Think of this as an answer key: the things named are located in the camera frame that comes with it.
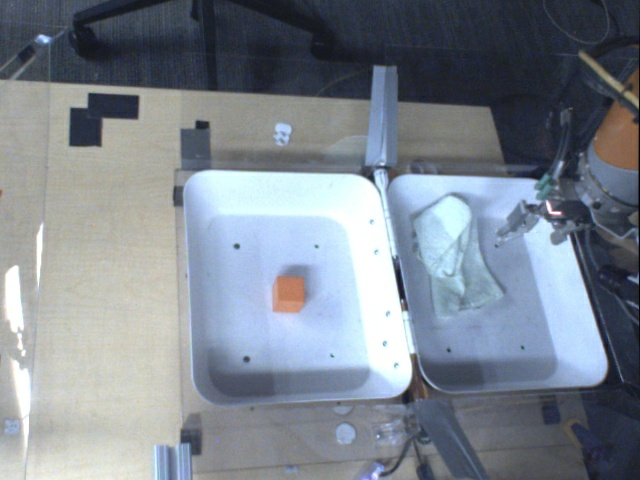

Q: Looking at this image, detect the orange cube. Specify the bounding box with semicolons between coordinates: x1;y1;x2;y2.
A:
271;275;307;315

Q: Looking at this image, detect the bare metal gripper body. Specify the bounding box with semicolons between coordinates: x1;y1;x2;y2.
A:
535;187;632;247

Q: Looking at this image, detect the white crumpled cloth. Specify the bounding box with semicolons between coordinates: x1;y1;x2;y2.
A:
410;193;506;320

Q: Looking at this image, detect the white plastic tray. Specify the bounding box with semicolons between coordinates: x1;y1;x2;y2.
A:
182;169;414;408
387;173;610;396

